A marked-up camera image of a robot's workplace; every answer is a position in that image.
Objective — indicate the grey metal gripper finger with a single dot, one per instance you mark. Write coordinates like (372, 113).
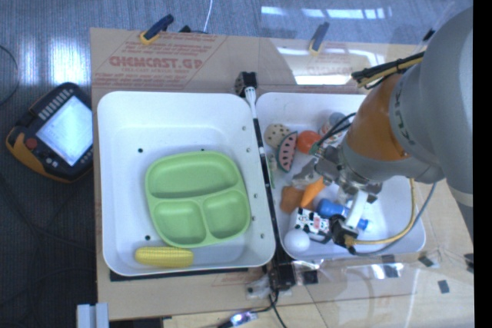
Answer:
(307, 172)

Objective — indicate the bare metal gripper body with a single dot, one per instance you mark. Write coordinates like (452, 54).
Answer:
(331, 165)

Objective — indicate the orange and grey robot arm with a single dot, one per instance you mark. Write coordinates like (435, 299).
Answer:
(430, 103)

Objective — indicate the orange carrot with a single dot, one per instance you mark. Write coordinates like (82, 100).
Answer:
(313, 193)

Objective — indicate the red and green watermelon slice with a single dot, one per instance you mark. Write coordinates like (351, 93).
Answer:
(287, 153)

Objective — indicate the orange round fruit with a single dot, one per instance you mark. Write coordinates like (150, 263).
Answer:
(306, 141)

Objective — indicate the white and green vegetable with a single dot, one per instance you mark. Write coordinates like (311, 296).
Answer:
(272, 169)

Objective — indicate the blue and white bottle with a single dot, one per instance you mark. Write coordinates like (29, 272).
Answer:
(330, 208)

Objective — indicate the small can with grey top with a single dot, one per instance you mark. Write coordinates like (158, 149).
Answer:
(333, 121)

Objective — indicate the beige chocolate chip biscuit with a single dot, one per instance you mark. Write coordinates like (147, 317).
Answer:
(274, 134)

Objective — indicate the thin black and white rod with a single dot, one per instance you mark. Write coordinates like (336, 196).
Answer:
(262, 150)

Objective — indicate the white cow print carton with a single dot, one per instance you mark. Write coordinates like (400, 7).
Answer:
(311, 222)

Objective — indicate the white egg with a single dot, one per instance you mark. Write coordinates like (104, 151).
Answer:
(296, 241)

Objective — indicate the white plastic tray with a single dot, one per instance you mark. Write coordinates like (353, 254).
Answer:
(127, 180)
(392, 211)

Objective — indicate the green divided plate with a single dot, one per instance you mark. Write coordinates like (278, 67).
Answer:
(192, 174)

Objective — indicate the yellow corn cob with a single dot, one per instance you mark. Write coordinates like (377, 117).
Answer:
(163, 256)

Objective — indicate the brown cardboard board red print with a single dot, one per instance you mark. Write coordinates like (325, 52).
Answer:
(161, 61)

